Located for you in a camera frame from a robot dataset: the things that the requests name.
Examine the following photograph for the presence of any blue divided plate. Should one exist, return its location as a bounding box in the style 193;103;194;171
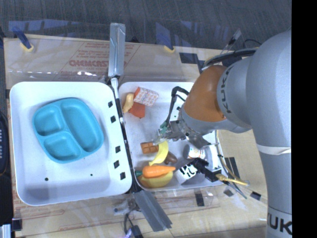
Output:
32;97;105;164

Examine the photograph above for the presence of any yellow banana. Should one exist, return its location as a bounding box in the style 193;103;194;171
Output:
148;140;169;167

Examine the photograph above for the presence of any brown cardboard board red print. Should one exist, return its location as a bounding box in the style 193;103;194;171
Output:
2;33;269;238

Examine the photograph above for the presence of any brown toy sausage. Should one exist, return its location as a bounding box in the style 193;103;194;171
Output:
163;152;178;165

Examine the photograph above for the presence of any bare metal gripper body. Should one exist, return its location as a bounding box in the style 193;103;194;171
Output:
164;119;210;149

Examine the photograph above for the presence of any white carton with black patches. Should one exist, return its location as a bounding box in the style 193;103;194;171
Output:
174;164;198;184

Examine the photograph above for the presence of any black cylinder on white bracket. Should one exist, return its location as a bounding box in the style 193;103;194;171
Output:
189;144;223;183

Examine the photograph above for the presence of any orange and white carton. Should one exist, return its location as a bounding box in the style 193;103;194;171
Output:
133;86;159;107

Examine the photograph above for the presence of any brown toy biscuit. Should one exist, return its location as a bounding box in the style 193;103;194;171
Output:
140;142;159;155

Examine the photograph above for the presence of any pale yellow toy food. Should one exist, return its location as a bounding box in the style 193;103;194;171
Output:
122;93;135;114

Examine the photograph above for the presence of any yellow rounded toy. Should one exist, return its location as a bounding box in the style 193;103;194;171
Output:
137;171;174;188

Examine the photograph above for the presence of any white plastic tray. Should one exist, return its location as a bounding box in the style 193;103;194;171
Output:
118;81;226;192
9;81;133;206

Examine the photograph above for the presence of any orange cube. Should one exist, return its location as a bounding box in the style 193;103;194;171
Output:
128;102;146;119

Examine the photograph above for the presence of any small white printed can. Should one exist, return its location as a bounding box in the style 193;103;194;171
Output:
183;144;207;160

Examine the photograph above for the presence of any orange carrot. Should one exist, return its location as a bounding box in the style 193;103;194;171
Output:
135;165;176;179

